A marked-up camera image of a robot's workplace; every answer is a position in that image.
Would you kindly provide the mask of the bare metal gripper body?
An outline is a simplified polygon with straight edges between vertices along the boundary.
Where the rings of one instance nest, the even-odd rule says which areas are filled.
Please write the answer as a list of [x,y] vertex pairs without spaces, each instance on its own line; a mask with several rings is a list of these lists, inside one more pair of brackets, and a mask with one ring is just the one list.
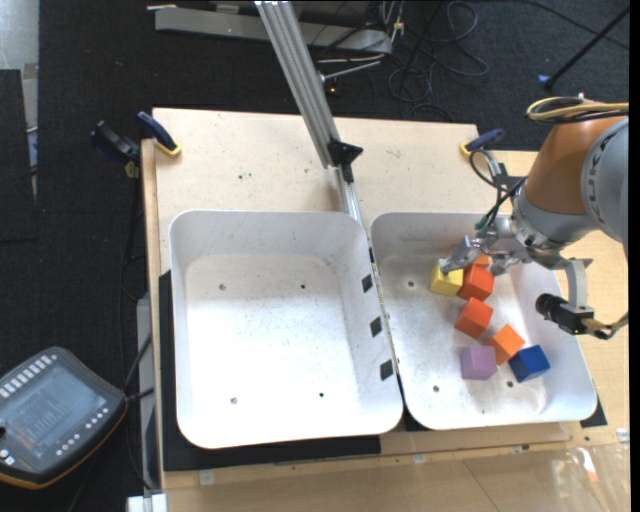
[[531,261],[536,232],[513,215],[498,215],[483,226],[477,225],[475,238],[494,261]]

